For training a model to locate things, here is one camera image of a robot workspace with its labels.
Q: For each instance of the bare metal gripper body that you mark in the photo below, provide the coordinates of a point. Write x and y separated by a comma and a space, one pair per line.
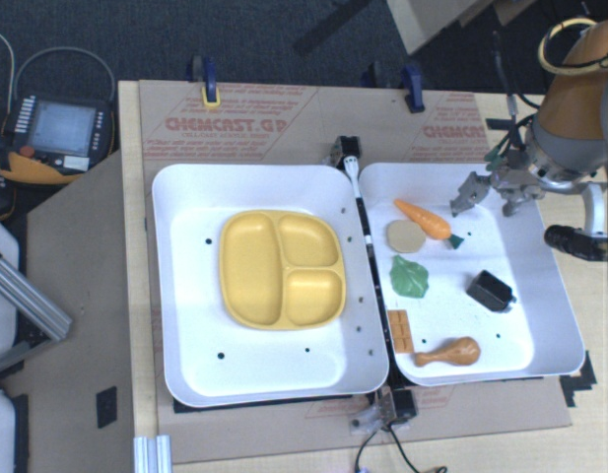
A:
518, 178

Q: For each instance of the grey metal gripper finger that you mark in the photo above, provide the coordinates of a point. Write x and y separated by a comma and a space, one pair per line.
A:
514, 204
468, 192

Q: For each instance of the orange toy carrot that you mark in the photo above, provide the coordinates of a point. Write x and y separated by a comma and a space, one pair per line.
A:
429, 221

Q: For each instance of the orange toy waffle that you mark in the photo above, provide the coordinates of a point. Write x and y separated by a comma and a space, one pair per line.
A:
401, 332

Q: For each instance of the brown toy chicken drumstick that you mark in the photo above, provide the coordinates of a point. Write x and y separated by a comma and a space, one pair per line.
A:
458, 351

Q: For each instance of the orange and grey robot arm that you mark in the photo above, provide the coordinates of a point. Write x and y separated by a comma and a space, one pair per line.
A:
577, 96

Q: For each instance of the white plastic tray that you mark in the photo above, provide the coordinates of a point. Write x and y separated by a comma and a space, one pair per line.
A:
461, 323
264, 362

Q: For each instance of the beige round biscuit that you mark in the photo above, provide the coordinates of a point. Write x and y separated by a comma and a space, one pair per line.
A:
404, 237

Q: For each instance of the brown cardboard board, red print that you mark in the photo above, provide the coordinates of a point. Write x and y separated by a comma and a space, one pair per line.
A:
264, 131

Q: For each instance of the yellow divided plate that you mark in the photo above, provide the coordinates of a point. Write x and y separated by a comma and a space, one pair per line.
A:
254, 269

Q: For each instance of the small black box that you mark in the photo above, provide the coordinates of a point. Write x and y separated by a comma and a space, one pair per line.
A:
490, 291

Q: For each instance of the black cylinder on white bracket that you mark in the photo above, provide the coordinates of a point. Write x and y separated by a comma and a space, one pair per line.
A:
574, 242

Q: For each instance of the thin black and white rod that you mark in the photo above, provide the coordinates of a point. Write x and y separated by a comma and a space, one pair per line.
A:
368, 237

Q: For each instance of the green toy leaf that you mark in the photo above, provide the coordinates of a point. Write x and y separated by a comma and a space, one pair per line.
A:
409, 279

